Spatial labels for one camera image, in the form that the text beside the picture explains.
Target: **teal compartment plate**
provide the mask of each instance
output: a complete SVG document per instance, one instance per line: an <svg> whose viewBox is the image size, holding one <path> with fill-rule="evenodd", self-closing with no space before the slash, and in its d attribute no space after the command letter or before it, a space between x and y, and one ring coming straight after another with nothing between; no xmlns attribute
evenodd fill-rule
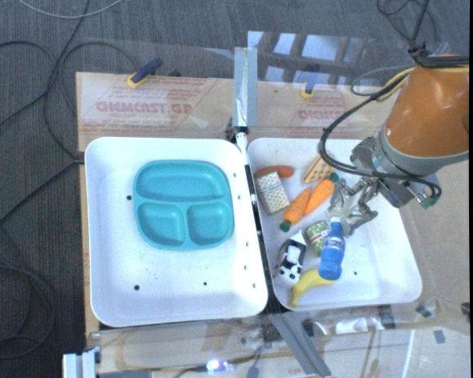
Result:
<svg viewBox="0 0 473 378"><path fill-rule="evenodd" d="M135 175L133 202L140 234L158 248L213 248L233 232L229 183L210 162L148 162Z"/></svg>

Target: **green can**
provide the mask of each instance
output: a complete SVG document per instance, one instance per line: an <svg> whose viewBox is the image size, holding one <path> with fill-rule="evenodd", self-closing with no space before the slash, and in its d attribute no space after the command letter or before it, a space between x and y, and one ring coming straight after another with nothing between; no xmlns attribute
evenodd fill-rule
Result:
<svg viewBox="0 0 473 378"><path fill-rule="evenodd" d="M330 225L327 221L321 220L315 224L312 224L305 230L308 241L312 245L314 252L317 255L321 254L322 244L324 243L324 238L330 232Z"/></svg>

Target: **blue bottle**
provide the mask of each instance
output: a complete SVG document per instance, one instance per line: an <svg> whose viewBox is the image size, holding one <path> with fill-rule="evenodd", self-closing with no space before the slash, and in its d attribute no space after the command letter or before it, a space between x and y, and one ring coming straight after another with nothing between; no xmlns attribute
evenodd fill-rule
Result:
<svg viewBox="0 0 473 378"><path fill-rule="evenodd" d="M340 217L333 217L330 226L330 232L322 244L318 274L326 280L338 280L341 275L341 261L343 261L345 254L345 239Z"/></svg>

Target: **banana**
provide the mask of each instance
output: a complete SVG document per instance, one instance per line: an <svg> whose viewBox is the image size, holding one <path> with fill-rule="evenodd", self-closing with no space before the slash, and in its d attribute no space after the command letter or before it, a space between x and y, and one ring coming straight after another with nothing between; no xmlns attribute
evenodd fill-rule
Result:
<svg viewBox="0 0 473 378"><path fill-rule="evenodd" d="M292 306L297 306L300 297L313 287L319 285L333 284L336 280L323 279L317 269L310 269L302 273L298 283L292 288Z"/></svg>

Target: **carrot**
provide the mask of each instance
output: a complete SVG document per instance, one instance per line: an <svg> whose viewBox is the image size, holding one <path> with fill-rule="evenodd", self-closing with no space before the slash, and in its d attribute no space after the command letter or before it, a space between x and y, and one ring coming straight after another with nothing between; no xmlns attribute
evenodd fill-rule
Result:
<svg viewBox="0 0 473 378"><path fill-rule="evenodd" d="M260 169L254 174L255 178L265 175L269 172L276 172L282 178L289 178L294 173L294 168L289 165L272 165L270 167L265 167Z"/></svg>
<svg viewBox="0 0 473 378"><path fill-rule="evenodd" d="M307 207L304 211L304 216L307 216L312 211L317 209L325 200L328 199L334 192L334 182L332 180L322 180L312 191L308 199Z"/></svg>
<svg viewBox="0 0 473 378"><path fill-rule="evenodd" d="M284 220L280 225L280 228L283 232L289 231L292 224L295 224L301 220L301 217L304 215L305 207L308 203L308 198L310 197L310 192L311 189L307 187L307 189L296 196L294 201L289 205L284 213Z"/></svg>

